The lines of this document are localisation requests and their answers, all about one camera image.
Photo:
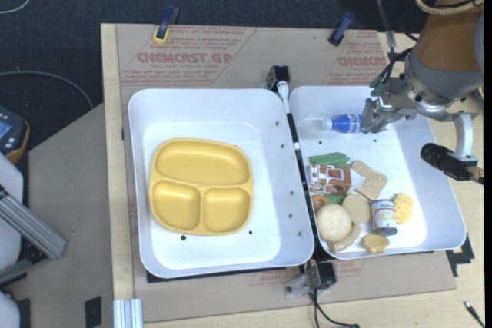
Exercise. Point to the green pea pods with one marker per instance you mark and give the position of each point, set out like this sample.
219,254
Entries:
330,158

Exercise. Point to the yellow divided plate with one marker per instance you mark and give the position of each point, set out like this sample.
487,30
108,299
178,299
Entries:
200,184

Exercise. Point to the small white and red can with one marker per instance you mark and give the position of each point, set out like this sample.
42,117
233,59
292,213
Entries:
384,217

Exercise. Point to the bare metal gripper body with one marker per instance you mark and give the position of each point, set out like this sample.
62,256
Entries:
403,109

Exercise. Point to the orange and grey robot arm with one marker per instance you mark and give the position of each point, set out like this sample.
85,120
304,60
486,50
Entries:
447,38

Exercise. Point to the yellow crinkled chip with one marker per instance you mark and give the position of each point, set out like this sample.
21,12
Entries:
376,243

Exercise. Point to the green toy vegetable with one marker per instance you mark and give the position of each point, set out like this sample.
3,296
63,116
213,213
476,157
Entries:
336,198

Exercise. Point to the round beige biscuit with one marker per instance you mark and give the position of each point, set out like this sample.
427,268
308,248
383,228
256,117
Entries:
357,208

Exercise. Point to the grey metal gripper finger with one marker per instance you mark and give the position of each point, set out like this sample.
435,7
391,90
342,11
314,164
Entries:
382,124
369,119

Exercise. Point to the beige bread slice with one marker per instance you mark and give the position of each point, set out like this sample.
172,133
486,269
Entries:
372,180

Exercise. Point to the thin black and white rod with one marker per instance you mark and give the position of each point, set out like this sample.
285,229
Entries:
294,134

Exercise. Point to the black cylinder on white bracket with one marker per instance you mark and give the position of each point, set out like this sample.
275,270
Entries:
442,159

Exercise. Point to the round beige bread bun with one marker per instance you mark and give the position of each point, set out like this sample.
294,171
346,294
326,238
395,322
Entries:
333,222

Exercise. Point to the brown and white carton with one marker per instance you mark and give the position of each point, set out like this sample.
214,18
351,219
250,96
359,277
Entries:
330,178

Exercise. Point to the brown cardboard board red print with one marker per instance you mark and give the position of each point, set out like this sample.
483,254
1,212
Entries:
238,54

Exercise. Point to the clear bottle with blue label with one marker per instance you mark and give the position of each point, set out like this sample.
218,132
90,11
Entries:
346,123

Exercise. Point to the orange doughnut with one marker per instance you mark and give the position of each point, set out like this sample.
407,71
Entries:
317,201

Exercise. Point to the white plastic tray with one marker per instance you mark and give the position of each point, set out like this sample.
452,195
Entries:
423,173
269,180

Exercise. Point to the beige curved toy food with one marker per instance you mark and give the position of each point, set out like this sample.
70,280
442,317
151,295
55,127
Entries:
348,240

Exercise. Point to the yellow corn cob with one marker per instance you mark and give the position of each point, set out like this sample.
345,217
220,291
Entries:
403,208

